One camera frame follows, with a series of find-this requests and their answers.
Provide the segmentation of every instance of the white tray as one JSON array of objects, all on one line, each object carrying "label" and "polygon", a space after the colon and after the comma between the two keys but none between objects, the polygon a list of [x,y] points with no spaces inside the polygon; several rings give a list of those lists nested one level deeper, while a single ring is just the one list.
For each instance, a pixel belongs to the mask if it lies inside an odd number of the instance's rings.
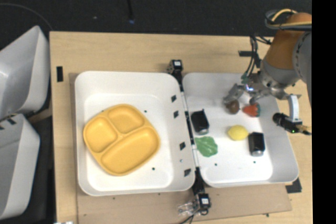
[{"label": "white tray", "polygon": [[[274,113],[279,112],[276,99],[258,100],[261,107],[258,118],[242,110],[232,115],[223,106],[223,97],[231,87],[241,84],[240,76],[236,73],[189,73],[183,79],[190,115],[204,109],[209,121],[207,136],[213,137],[218,145],[218,153],[211,157],[204,157],[197,151],[202,178],[212,187],[294,181],[299,171],[288,134],[272,120]],[[249,105],[247,93],[239,98],[239,103],[240,108]],[[264,134],[266,150],[263,156],[251,156],[248,139],[233,141],[227,135],[228,129],[236,124],[243,125],[249,133]],[[201,137],[192,129],[194,137]]]},{"label": "white tray", "polygon": [[[138,170],[125,176],[112,176],[92,157],[82,132],[92,117],[121,103],[144,112],[157,130],[161,146]],[[194,183],[195,164],[180,87],[169,74],[110,71],[79,74],[75,79],[75,125],[78,183],[89,195],[182,191]]]}]

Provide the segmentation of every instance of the table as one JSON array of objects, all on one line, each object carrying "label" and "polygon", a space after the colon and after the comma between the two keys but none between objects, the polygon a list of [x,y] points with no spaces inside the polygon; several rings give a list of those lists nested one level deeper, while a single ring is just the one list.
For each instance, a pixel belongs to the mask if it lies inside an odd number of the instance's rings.
[{"label": "table", "polygon": [[[259,45],[262,58],[268,45]],[[72,135],[70,75],[87,70],[165,72],[170,60],[181,59],[183,73],[243,73],[249,58],[249,37],[171,34],[50,32],[51,97],[55,161],[56,221],[86,223],[179,223],[176,206],[192,198],[178,193],[91,197],[76,182]],[[311,126],[306,85],[299,81],[288,92],[302,94],[300,117]],[[289,114],[287,101],[277,101]],[[290,134],[299,165],[302,192],[288,194],[285,184],[207,188],[213,206],[204,224],[312,223],[312,137]]]}]

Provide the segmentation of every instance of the yellow plate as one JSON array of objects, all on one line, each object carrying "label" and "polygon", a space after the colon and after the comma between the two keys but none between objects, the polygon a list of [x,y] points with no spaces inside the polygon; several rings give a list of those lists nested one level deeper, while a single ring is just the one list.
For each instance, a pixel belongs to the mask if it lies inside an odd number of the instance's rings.
[{"label": "yellow plate", "polygon": [[93,117],[84,127],[86,146],[109,174],[123,176],[140,168],[160,148],[160,137],[135,107],[120,104]]}]

